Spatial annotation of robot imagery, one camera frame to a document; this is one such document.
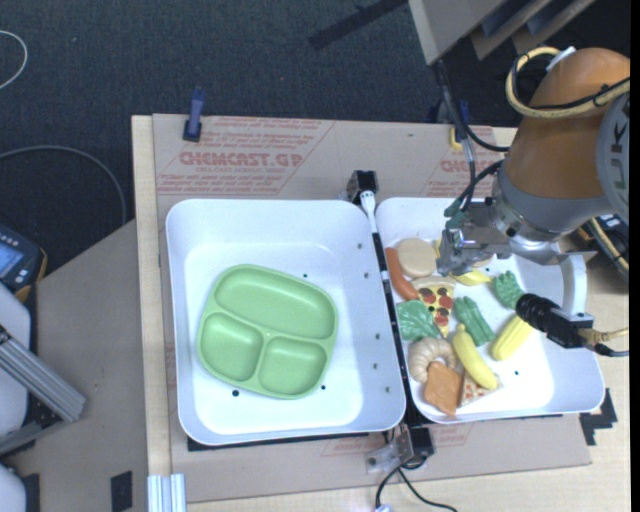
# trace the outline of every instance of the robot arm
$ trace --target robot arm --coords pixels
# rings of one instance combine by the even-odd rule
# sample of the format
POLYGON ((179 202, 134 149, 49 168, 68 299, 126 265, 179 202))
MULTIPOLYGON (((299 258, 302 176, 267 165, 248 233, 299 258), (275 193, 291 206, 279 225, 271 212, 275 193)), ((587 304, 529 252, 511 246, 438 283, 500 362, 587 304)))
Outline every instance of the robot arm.
POLYGON ((475 262, 513 253, 555 263, 555 242, 589 219, 615 212, 628 223, 630 72, 627 57, 600 48, 538 48, 516 60, 507 97, 523 121, 491 170, 491 197, 445 212, 441 274, 460 275, 475 262), (556 58, 525 106, 515 73, 541 54, 556 58))

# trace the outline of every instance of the white cable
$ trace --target white cable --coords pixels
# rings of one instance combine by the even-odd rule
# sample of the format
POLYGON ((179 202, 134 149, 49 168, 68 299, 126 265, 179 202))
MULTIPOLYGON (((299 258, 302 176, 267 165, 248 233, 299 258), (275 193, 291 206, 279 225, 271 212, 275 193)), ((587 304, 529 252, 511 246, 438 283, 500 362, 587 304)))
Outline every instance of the white cable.
POLYGON ((16 35, 16 34, 14 34, 13 32, 7 32, 6 30, 0 30, 0 35, 9 36, 9 37, 15 39, 16 41, 18 41, 20 43, 20 45, 22 46, 22 50, 24 52, 24 59, 22 60, 22 65, 20 66, 20 69, 18 69, 18 71, 16 71, 15 74, 11 78, 9 78, 9 80, 7 80, 6 82, 0 84, 0 90, 2 90, 22 74, 22 72, 24 71, 24 68, 27 66, 27 60, 29 59, 29 50, 27 50, 27 45, 22 40, 22 38, 20 36, 16 35))

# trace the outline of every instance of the yellow banana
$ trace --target yellow banana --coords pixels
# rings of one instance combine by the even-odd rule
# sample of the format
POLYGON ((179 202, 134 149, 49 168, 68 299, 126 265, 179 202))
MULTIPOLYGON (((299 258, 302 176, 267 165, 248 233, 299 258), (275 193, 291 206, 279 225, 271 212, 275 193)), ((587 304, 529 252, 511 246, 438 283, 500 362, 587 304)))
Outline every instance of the yellow banana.
POLYGON ((498 361, 511 357, 525 342, 533 327, 517 315, 509 320, 491 346, 491 355, 498 361))
POLYGON ((466 272, 460 276, 452 275, 456 281, 466 286, 476 286, 479 284, 490 283, 491 278, 484 272, 480 272, 478 269, 472 269, 470 272, 466 272))
POLYGON ((456 333, 453 336, 453 348, 458 354, 458 358, 464 369, 480 386, 486 389, 497 389, 498 379, 491 371, 491 368, 482 359, 480 352, 476 348, 473 338, 466 331, 464 324, 458 324, 456 333))

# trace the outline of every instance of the yellow cable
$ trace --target yellow cable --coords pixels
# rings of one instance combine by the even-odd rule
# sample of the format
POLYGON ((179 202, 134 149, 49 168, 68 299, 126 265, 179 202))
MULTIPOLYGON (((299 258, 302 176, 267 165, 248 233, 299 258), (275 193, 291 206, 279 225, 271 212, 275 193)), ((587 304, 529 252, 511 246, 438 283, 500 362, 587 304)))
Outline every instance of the yellow cable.
MULTIPOLYGON (((555 56, 560 53, 560 50, 557 48, 553 48, 551 46, 541 46, 539 48, 534 48, 533 50, 520 55, 515 61, 515 71, 516 74, 522 69, 522 67, 531 59, 538 57, 540 55, 551 55, 555 56)), ((507 75, 507 80, 505 83, 505 92, 507 95, 507 101, 509 104, 520 114, 527 117, 536 117, 542 119, 561 119, 564 117, 575 116, 578 114, 584 114, 585 112, 589 112, 590 110, 594 110, 596 108, 602 107, 603 105, 609 103, 614 100, 618 96, 625 94, 631 90, 631 80, 627 80, 613 88, 611 88, 606 93, 599 95, 597 98, 598 105, 595 102, 590 101, 583 103, 582 105, 577 105, 575 107, 568 107, 564 109, 540 109, 535 107, 529 107, 522 103, 515 94, 513 90, 513 68, 509 70, 509 74, 507 75)))

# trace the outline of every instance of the toy pizza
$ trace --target toy pizza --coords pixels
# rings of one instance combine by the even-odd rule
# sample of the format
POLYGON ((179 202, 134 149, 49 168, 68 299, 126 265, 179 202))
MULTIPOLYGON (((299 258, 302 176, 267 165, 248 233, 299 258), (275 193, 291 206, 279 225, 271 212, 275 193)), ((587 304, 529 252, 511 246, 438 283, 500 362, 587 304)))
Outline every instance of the toy pizza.
POLYGON ((434 323, 444 338, 449 334, 449 318, 453 310, 453 289, 456 281, 450 277, 429 276, 411 281, 433 316, 434 323))

